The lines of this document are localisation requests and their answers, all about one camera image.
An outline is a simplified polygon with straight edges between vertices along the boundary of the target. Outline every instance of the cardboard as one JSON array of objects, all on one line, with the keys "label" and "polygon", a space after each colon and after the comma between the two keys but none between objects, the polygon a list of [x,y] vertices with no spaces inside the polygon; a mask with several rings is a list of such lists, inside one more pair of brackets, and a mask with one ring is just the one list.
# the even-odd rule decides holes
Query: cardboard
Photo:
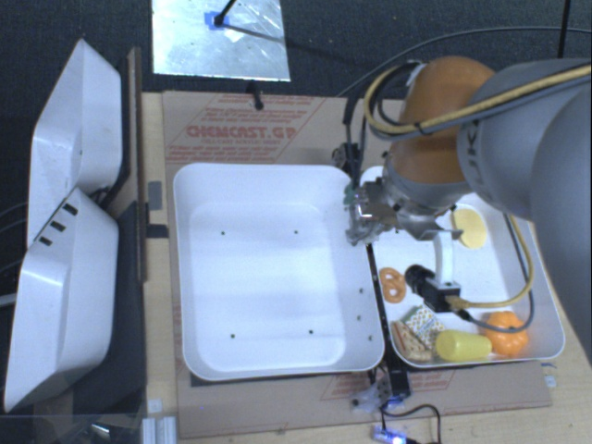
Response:
[{"label": "cardboard", "polygon": [[[262,111],[254,109],[250,95],[165,92],[162,101],[180,437],[367,423],[378,419],[376,415],[352,412],[352,394],[370,386],[366,374],[212,384],[191,377],[181,350],[171,184],[175,174],[194,162],[328,165],[333,151],[345,141],[340,122],[345,100],[269,95],[263,97]],[[398,102],[386,105],[393,114],[399,107]],[[356,110],[352,123],[355,140],[360,126],[361,110]],[[382,164],[382,154],[388,148],[386,143],[368,134],[363,168]],[[538,362],[413,372],[410,379],[413,395],[405,401],[404,409],[429,402],[442,414],[456,414],[551,405]]]}]

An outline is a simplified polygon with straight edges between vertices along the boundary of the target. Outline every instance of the pretzel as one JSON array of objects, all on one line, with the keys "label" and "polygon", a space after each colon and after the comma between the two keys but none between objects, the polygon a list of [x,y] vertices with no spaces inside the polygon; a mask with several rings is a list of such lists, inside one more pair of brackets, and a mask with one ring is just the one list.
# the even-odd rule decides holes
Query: pretzel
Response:
[{"label": "pretzel", "polygon": [[378,273],[382,294],[387,302],[397,303],[403,301],[407,287],[405,277],[394,268],[382,268]]}]

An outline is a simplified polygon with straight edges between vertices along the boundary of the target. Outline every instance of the yellow cable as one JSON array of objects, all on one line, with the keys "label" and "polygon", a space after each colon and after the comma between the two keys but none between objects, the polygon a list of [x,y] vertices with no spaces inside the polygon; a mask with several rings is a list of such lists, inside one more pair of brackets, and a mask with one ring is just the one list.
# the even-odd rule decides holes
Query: yellow cable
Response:
[{"label": "yellow cable", "polygon": [[463,298],[460,298],[458,296],[449,296],[448,298],[446,298],[446,301],[450,304],[452,309],[459,310],[459,309],[467,309],[470,307],[477,307],[477,308],[506,307],[511,304],[514,304],[515,302],[519,302],[524,296],[526,296],[526,294],[528,294],[528,291],[531,290],[531,288],[533,287],[533,281],[535,279],[535,269],[533,266],[533,259],[530,254],[530,251],[528,250],[528,247],[526,246],[526,241],[524,240],[524,235],[522,234],[522,231],[518,227],[518,223],[516,222],[516,219],[513,216],[510,216],[510,222],[512,223],[512,227],[516,232],[516,237],[518,238],[518,241],[520,242],[520,246],[522,247],[522,250],[524,252],[524,256],[526,257],[526,264],[528,266],[528,279],[526,281],[526,284],[522,288],[522,291],[520,291],[518,294],[516,294],[516,296],[514,296],[513,298],[511,298],[507,301],[498,301],[498,302],[470,302],[470,301],[464,300]]},{"label": "yellow cable", "polygon": [[[387,134],[402,134],[402,133],[409,133],[412,131],[417,131],[418,127],[414,124],[407,124],[407,125],[392,125],[390,123],[381,122],[374,118],[372,114],[372,110],[370,109],[370,100],[375,94],[377,87],[382,83],[382,81],[394,72],[397,69],[390,68],[380,74],[370,85],[368,90],[366,91],[364,97],[364,115],[368,123],[378,131],[382,131],[383,133]],[[484,110],[488,110],[498,105],[502,105],[508,103],[514,99],[519,97],[523,97],[530,93],[534,93],[540,91],[542,89],[547,89],[548,87],[552,87],[557,84],[561,84],[567,82],[569,80],[578,79],[581,77],[589,76],[591,73],[590,65],[582,66],[580,68],[569,69],[559,74],[554,74],[552,76],[547,76],[545,78],[534,80],[532,82],[528,82],[527,84],[515,87],[514,89],[510,89],[506,92],[502,92],[498,95],[494,95],[492,97],[488,97],[476,104],[468,105],[460,110],[455,110],[454,112],[449,112],[448,114],[442,115],[440,117],[430,118],[423,122],[419,122],[419,128],[421,130],[429,129],[431,127],[435,127],[436,125],[440,125],[442,123],[454,121],[461,117],[467,117]]]}]

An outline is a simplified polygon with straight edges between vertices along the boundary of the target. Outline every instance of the blue tape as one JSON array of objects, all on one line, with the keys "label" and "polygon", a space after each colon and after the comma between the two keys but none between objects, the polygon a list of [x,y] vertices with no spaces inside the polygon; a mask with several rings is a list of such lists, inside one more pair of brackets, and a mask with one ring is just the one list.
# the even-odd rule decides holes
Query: blue tape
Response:
[{"label": "blue tape", "polygon": [[[207,11],[203,14],[203,19],[205,21],[205,24],[207,25],[207,27],[210,30],[224,30],[224,26],[216,26],[214,24],[214,18],[216,17],[216,15],[219,15],[220,12],[218,11]],[[222,22],[222,25],[229,25],[230,24],[230,18],[228,17],[228,15],[226,15],[224,17],[224,21]]]}]

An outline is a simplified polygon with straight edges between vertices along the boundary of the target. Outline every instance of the yellow cylinder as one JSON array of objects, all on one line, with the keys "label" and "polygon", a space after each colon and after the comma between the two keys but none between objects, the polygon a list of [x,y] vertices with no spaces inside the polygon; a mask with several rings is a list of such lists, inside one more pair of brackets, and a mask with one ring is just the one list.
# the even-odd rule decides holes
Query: yellow cylinder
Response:
[{"label": "yellow cylinder", "polygon": [[480,360],[491,353],[491,340],[461,330],[443,330],[436,338],[436,352],[447,362]]}]

